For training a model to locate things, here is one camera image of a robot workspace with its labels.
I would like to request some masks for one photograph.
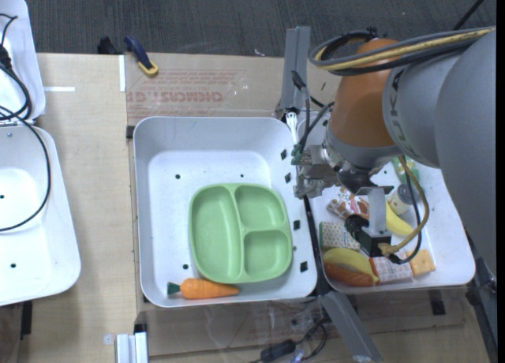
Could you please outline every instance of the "yellow cable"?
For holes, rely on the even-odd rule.
[[[427,42],[414,44],[412,46],[399,47],[397,49],[384,51],[382,53],[377,53],[377,54],[373,54],[371,56],[358,58],[356,60],[350,60],[350,61],[344,62],[344,63],[330,64],[330,65],[317,65],[316,67],[318,69],[325,69],[327,71],[349,69],[352,67],[356,67],[358,65],[365,65],[365,64],[369,64],[371,62],[378,62],[379,60],[402,56],[404,54],[413,53],[416,51],[423,51],[426,49],[432,49],[434,47],[440,47],[440,46],[445,46],[445,45],[452,44],[452,43],[463,42],[465,40],[477,39],[477,38],[480,38],[480,37],[486,35],[489,32],[494,31],[495,29],[496,29],[496,27],[492,27],[492,28],[481,29],[480,31],[460,33],[460,34],[453,35],[453,36],[448,36],[448,37],[439,38],[439,39],[433,39],[433,40],[429,40]],[[321,51],[319,51],[317,53],[317,55],[315,57],[315,59],[317,61],[320,60],[320,57],[321,57],[324,49],[322,49]]]
[[[398,157],[398,159],[400,160],[400,163],[402,164],[402,167],[405,170],[406,174],[409,175],[409,178],[412,180],[414,186],[416,187],[417,191],[419,192],[419,196],[421,197],[421,200],[423,202],[423,206],[425,207],[425,215],[423,216],[423,219],[421,220],[421,223],[419,224],[419,226],[417,226],[416,229],[413,230],[412,233],[410,233],[399,244],[397,244],[397,245],[390,245],[390,244],[385,244],[385,243],[378,244],[378,247],[383,255],[391,255],[392,253],[396,253],[401,248],[403,248],[405,245],[407,245],[409,242],[411,242],[419,234],[419,232],[422,230],[422,228],[425,226],[426,222],[428,221],[428,217],[429,217],[429,206],[428,206],[428,201],[426,200],[425,192],[421,188],[421,185],[419,185],[419,182],[417,181],[415,175],[412,173],[410,168],[407,166],[404,158]]]

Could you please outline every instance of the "carrot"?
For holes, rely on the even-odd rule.
[[[348,271],[333,264],[324,264],[324,272],[329,278],[337,282],[345,283],[348,286],[355,287],[371,287],[373,286],[373,278],[366,273],[357,271]]]
[[[233,296],[238,294],[239,289],[224,283],[211,282],[205,279],[186,279],[180,285],[168,282],[167,293],[171,294],[181,292],[184,298],[196,300],[200,298],[215,298]]]

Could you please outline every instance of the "green plate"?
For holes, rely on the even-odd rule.
[[[276,192],[262,185],[200,189],[191,199],[189,241],[198,271],[219,283],[276,278],[293,255],[286,207]]]

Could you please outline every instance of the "yellow banana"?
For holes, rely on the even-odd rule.
[[[403,237],[409,235],[413,230],[409,224],[395,214],[388,202],[386,202],[386,228],[393,234]]]
[[[360,271],[361,273],[372,276],[375,283],[379,282],[379,278],[373,274],[372,266],[368,261],[368,257],[353,251],[352,249],[329,249],[323,255],[323,262],[338,265],[348,270]]]

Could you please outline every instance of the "blue and yellow clamp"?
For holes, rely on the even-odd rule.
[[[155,76],[158,73],[158,66],[149,59],[140,42],[131,35],[126,35],[125,43],[128,50],[136,55],[140,69],[149,77]]]

